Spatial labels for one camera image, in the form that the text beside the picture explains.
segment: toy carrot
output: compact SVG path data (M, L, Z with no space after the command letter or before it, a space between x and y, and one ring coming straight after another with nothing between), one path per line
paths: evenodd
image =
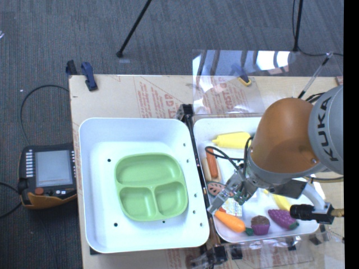
M246 230L245 223L234 215L217 210L214 216L234 232L240 233Z

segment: gray screen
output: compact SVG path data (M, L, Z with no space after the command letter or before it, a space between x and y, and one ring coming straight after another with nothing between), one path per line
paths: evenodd
M37 187L72 183L68 150L36 152L35 161Z

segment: green plate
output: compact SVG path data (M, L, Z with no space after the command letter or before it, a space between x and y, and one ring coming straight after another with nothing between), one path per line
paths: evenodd
M188 205L185 177L178 161L163 153L129 155L115 167L121 209L137 221L177 216Z

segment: black clamp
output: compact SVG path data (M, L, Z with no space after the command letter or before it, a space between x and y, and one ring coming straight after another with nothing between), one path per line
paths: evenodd
M82 74L86 76L86 86L89 91L97 90L97 84L95 82L94 72L89 62L83 62L81 64Z

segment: gray carpet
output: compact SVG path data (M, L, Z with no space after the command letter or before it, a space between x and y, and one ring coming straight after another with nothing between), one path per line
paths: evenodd
M95 74L191 75L192 51L285 50L294 46L300 0L153 0L123 51L116 53L147 0L0 0L0 182L17 184L26 146L19 108L45 84L67 87L66 63ZM300 51L308 67L329 51L343 73L344 0L303 0ZM46 87L24 104L35 145L72 140L66 91ZM17 205L0 185L0 215ZM77 203L41 211L20 206L0 219L0 268L82 268Z

